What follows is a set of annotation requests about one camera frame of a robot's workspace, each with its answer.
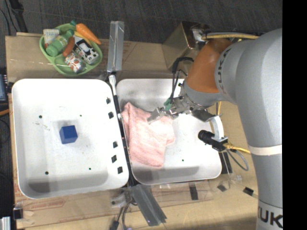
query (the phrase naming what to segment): green basket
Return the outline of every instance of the green basket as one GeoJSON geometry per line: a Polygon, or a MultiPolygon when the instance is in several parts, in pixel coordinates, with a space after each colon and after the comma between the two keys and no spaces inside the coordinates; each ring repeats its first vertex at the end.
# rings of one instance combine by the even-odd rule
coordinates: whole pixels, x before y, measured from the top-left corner
{"type": "MultiPolygon", "coordinates": [[[[66,31],[68,29],[72,29],[72,30],[76,30],[75,26],[71,25],[71,24],[63,24],[60,25],[58,27],[56,27],[56,29],[60,30],[60,34],[64,34],[66,33],[66,31]]],[[[41,49],[41,51],[43,52],[44,56],[47,58],[47,60],[54,66],[54,68],[61,73],[62,75],[64,75],[65,77],[78,77],[80,75],[83,75],[87,72],[89,72],[90,70],[94,69],[95,67],[97,67],[100,62],[102,61],[102,52],[101,49],[99,48],[99,46],[91,41],[92,44],[92,48],[99,54],[99,58],[96,61],[95,64],[90,65],[88,63],[86,63],[85,61],[83,61],[86,64],[86,67],[83,71],[79,72],[79,73],[75,73],[73,72],[73,70],[65,63],[65,57],[62,54],[59,54],[55,57],[50,56],[49,54],[47,54],[46,50],[45,50],[45,40],[44,40],[44,36],[42,36],[39,40],[39,47],[41,49]]]]}

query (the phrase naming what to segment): cardboard surface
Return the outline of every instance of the cardboard surface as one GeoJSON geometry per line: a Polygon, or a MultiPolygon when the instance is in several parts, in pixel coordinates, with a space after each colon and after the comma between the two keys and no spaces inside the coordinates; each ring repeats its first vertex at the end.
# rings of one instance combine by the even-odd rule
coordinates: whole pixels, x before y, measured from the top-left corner
{"type": "MultiPolygon", "coordinates": [[[[41,53],[38,47],[39,34],[17,34],[7,36],[6,57],[8,81],[16,82],[23,78],[63,78],[41,53]]],[[[107,62],[108,40],[101,40],[104,59],[87,78],[103,78],[107,62]]],[[[118,81],[124,78],[171,78],[167,70],[161,44],[125,42],[123,71],[118,81]]],[[[24,210],[24,218],[17,220],[18,229],[109,229],[119,208],[110,204],[112,197],[121,190],[32,200],[24,196],[18,186],[16,151],[14,146],[14,123],[12,97],[9,95],[10,123],[12,138],[12,159],[14,171],[15,203],[24,210]]],[[[225,135],[236,146],[247,149],[247,144],[236,106],[222,103],[221,119],[225,135]]],[[[197,182],[199,200],[193,202],[189,185],[163,185],[152,188],[153,195],[167,216],[167,229],[206,229],[240,230],[255,229],[258,201],[242,190],[245,186],[257,191],[257,181],[251,156],[244,154],[250,171],[244,172],[231,161],[234,179],[220,177],[218,180],[197,182]],[[217,189],[219,183],[230,188],[224,193],[217,189]]],[[[148,229],[144,217],[136,206],[131,206],[126,215],[126,225],[134,229],[148,229]]]]}

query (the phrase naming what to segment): pink cloth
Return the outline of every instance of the pink cloth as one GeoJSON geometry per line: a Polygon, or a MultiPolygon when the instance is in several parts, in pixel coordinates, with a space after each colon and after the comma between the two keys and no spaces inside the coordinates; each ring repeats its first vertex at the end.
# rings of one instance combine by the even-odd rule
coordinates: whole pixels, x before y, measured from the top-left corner
{"type": "Polygon", "coordinates": [[[161,168],[165,148],[175,140],[173,120],[163,116],[148,124],[150,113],[127,103],[122,112],[131,161],[161,168]]]}

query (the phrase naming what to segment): blue cube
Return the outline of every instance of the blue cube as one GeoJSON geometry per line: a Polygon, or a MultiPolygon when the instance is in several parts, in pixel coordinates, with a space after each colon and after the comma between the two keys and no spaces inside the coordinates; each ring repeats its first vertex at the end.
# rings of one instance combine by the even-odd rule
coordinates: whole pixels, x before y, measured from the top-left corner
{"type": "Polygon", "coordinates": [[[75,125],[64,126],[59,131],[62,144],[73,143],[78,138],[75,125]]]}

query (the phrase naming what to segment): dark floor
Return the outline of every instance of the dark floor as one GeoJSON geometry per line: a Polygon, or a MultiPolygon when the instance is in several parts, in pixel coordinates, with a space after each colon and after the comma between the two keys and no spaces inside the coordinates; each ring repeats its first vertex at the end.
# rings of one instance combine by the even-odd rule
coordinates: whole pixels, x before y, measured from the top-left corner
{"type": "MultiPolygon", "coordinates": [[[[0,68],[6,68],[6,35],[19,27],[0,0],[0,68]]],[[[19,0],[28,32],[42,33],[75,19],[90,25],[99,38],[109,37],[109,24],[124,21],[125,40],[162,43],[181,21],[200,22],[222,31],[267,32],[282,27],[283,0],[19,0]]],[[[12,163],[7,115],[0,120],[0,218],[10,215],[12,163]]]]}

